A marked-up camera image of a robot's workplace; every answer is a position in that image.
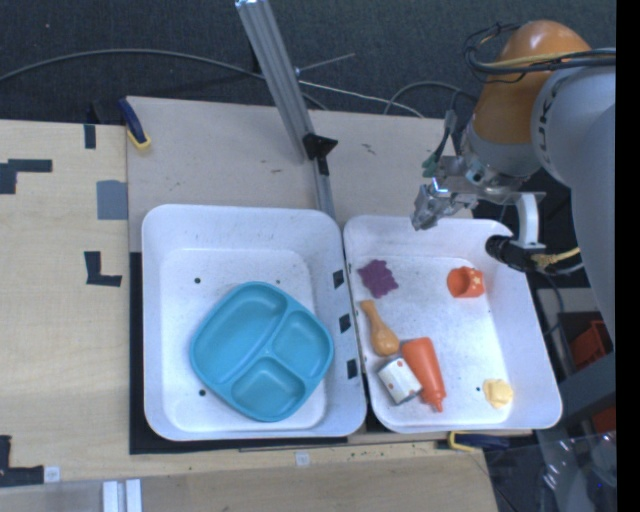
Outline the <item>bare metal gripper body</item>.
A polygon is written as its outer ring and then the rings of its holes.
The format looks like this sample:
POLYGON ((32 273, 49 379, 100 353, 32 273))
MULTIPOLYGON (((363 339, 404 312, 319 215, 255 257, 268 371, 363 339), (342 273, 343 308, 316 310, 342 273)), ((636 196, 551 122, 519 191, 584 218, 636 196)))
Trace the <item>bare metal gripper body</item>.
POLYGON ((445 204, 445 209, 472 209, 479 201, 499 206, 516 205, 524 196, 532 196, 539 204, 546 196, 542 191, 523 191, 528 177, 499 173, 475 157, 441 156, 428 164, 428 193, 445 204))

